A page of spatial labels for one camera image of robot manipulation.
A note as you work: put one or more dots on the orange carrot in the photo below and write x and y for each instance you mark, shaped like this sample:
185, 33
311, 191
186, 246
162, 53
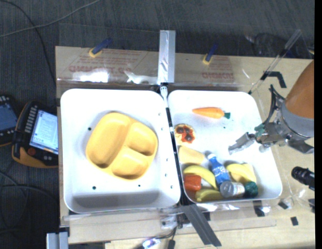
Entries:
207, 112

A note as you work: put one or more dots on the blue bottle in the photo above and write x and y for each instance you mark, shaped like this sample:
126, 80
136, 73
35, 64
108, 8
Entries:
219, 171

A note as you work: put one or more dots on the red pepper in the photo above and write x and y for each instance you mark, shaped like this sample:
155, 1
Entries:
192, 182

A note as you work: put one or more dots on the black cylinder on white bracket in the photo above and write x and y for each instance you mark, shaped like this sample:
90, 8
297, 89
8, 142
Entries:
303, 174

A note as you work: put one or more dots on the tan bread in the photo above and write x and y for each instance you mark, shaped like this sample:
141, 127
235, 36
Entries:
190, 155

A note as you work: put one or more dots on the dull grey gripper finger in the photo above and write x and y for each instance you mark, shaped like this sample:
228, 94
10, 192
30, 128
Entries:
246, 137
237, 147

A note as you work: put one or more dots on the brown cardboard board red print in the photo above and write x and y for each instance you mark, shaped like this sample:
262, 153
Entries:
265, 232

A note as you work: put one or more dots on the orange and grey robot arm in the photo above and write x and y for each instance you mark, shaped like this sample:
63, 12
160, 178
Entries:
302, 97

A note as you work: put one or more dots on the white plastic tray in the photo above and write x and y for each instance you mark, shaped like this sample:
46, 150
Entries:
228, 105
75, 144

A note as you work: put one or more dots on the yellow divided plate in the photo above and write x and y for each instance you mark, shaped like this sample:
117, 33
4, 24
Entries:
119, 144

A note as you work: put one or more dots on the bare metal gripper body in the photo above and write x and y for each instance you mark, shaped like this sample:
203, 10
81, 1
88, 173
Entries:
275, 136

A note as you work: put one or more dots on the green broccoli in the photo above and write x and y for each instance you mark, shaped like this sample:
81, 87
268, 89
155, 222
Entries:
251, 189

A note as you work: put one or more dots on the yellow banana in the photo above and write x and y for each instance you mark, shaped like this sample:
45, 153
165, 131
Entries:
202, 172
241, 171

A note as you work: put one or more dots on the silver can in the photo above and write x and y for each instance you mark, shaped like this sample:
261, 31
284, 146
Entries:
229, 189

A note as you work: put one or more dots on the pizza slice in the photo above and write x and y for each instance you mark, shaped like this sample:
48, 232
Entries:
184, 133

